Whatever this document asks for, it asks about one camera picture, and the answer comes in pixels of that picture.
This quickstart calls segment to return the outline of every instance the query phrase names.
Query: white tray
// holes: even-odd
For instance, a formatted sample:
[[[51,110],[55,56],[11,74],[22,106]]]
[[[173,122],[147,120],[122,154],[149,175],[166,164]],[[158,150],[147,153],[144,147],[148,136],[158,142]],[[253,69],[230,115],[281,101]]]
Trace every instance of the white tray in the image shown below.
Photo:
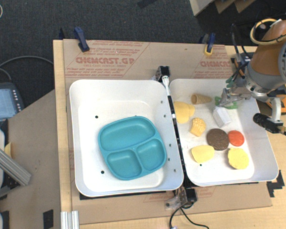
[[[156,81],[78,80],[70,87],[75,183],[88,197],[168,191],[180,187],[183,170],[164,86]],[[159,170],[134,180],[114,177],[98,146],[100,129],[140,115],[157,128],[167,161]]]
[[[241,146],[249,155],[249,166],[244,170],[233,169],[227,160],[227,151],[216,151],[212,160],[203,164],[194,161],[191,148],[207,145],[206,134],[212,128],[218,128],[212,109],[215,106],[214,97],[221,96],[225,80],[216,79],[177,79],[171,82],[170,91],[173,101],[191,104],[193,93],[208,95],[213,98],[211,103],[195,105],[196,111],[189,122],[178,124],[186,173],[189,179],[198,186],[213,186],[234,183],[250,183],[274,180],[278,175],[278,166],[270,145],[266,130],[253,122],[253,116],[259,113],[256,100],[238,102],[238,108],[228,110],[232,122],[221,129],[227,133],[231,130],[240,131],[245,137]],[[206,122],[207,128],[201,137],[189,132],[191,120],[200,117]]]

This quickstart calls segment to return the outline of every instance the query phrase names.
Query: chocolate cookie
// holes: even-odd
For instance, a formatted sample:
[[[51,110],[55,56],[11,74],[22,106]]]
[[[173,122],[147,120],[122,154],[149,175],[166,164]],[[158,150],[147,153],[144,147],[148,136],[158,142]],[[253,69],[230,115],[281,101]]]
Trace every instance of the chocolate cookie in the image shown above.
[[[228,134],[219,128],[209,130],[206,135],[206,141],[215,150],[225,150],[229,146]]]

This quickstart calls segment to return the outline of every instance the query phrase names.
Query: robotic arm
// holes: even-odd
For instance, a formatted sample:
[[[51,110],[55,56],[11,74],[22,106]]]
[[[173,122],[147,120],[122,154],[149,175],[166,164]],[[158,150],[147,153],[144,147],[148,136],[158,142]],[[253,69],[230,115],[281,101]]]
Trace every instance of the robotic arm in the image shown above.
[[[261,41],[254,38],[256,28],[262,23],[273,22]],[[277,96],[286,92],[286,20],[266,19],[258,22],[250,32],[251,40],[258,44],[249,62],[237,53],[238,68],[228,87],[223,89],[219,106],[227,107],[232,103],[251,97],[271,103],[272,116],[256,114],[253,121],[271,133],[286,135],[281,117],[281,99]]]

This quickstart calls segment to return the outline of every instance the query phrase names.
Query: black floor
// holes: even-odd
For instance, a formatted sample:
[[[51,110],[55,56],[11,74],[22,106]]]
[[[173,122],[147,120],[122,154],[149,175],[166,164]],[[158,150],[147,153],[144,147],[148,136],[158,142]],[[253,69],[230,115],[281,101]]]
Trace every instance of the black floor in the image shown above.
[[[231,5],[218,14],[211,3],[196,17],[189,0],[0,0],[0,64],[14,57],[34,55],[53,60],[52,41],[60,28],[74,38],[80,26],[87,39],[198,43],[205,33],[217,44],[231,45],[231,24],[241,40],[252,45],[249,31],[256,20],[286,19],[286,0],[257,0],[238,13]],[[54,89],[53,66],[39,59],[21,59],[4,66],[18,87],[25,106]],[[0,83],[8,77],[0,72]]]

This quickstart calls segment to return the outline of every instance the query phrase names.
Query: teal plate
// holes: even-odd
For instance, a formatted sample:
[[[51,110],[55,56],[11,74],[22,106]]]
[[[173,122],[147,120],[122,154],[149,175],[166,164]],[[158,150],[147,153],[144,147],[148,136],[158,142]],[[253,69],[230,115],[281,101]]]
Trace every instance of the teal plate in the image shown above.
[[[98,143],[106,165],[121,180],[132,180],[160,169],[166,149],[154,124],[134,116],[104,126]]]

